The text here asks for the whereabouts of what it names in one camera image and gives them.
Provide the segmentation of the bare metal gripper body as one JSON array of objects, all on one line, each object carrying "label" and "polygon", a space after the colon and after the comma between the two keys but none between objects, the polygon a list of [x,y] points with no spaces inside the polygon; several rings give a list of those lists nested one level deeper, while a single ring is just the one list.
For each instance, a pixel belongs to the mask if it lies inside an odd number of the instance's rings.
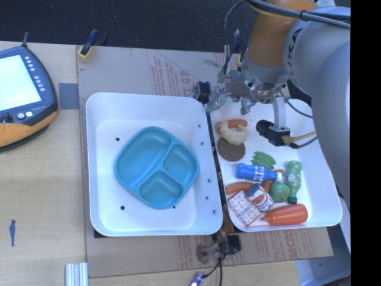
[{"label": "bare metal gripper body", "polygon": [[247,99],[254,103],[271,104],[276,98],[289,100],[287,83],[272,85],[262,82],[247,71],[231,70],[224,78],[224,92],[234,101]]}]

